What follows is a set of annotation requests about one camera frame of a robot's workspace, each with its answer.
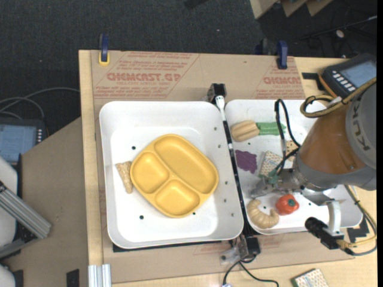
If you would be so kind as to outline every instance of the blue clamp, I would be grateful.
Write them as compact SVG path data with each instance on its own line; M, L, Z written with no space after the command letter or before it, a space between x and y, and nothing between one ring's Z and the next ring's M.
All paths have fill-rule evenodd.
M100 35L100 53L98 62L101 66L108 66L110 62L110 55L108 52L109 37L106 34Z
M287 44L285 41L278 41L276 44L276 53L278 58L276 64L279 69L287 69Z

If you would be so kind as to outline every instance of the white tray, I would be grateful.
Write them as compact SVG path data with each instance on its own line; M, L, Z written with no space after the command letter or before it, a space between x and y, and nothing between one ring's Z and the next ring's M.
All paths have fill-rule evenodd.
M108 233L125 249L237 237L241 205L219 110L207 102L109 102L100 111ZM125 191L116 163L133 161L151 141L181 135L216 166L219 183L195 215L170 218L137 190Z
M315 118L306 118L299 111L301 100L285 100L291 131L300 143L309 132L309 129L315 123ZM245 120L254 120L255 122L274 122L274 100L233 100L230 101L225 107L225 114L229 126L239 123ZM323 105L315 102L309 109L317 111L323 109ZM281 122L286 125L284 111L280 106ZM285 130L285 138L289 140L287 129ZM235 150L248 151L257 156L258 169L252 174L250 171L245 171L238 168L239 181L241 183L242 195L244 197L244 203L247 204L252 200L250 197L250 191L255 187L260 178L258 177L260 166L266 151L271 151L277 155L282 156L281 143L279 136L273 135L261 135L251 138L247 141L236 142L233 141L233 147ZM291 167L292 162L286 161L285 168ZM362 214L359 208L354 204L352 198L347 193L343 185L337 186L335 189L326 190L324 192L330 198L342 201L341 203L341 227L353 227L358 225L362 219ZM275 203L280 197L278 193L270 193L257 199L261 201L260 207L262 211L270 214L270 210L275 208ZM313 202L306 199L304 196L294 193L294 197L300 204L297 211L290 215L279 216L279 223L272 228L261 229L254 225L248 218L248 221L252 228L261 234L279 234L306 231L305 221L310 216L314 216L319 220L329 223L329 210L327 206L317 206Z

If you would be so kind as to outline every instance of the screen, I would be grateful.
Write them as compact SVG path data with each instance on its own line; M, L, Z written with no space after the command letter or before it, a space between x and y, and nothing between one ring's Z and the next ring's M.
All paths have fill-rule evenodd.
M353 83L357 88L376 77L376 64L367 61L356 66L339 71L349 82Z
M0 124L0 155L9 163L16 163L23 154L36 144L34 126Z

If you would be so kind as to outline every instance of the wooden table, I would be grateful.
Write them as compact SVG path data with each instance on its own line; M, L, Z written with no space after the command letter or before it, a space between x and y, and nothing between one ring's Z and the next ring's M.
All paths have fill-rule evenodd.
M318 72L336 60L318 58L295 58L299 72ZM104 263L102 249L101 216L99 206L98 168L95 142L95 112L93 107L92 67L90 51L79 52L81 117L84 146L84 177L86 187L87 238L89 265ZM311 94L315 87L306 86L305 93ZM366 209L376 218L376 191L358 190L360 200ZM321 262L313 264L290 265L278 268L263 268L251 272L262 279L273 279L280 286L291 286L290 279L313 268L320 268L329 285L335 286L377 286L377 253L345 261ZM224 273L195 276L173 277L141 282L118 283L113 286L221 286ZM228 282L233 286L272 286L270 283L254 282L244 271L232 271Z

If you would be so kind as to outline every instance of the small box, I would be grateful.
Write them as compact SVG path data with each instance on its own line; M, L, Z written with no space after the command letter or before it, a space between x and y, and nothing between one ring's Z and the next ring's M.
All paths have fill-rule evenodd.
M329 287L320 269L313 269L291 281L294 287Z

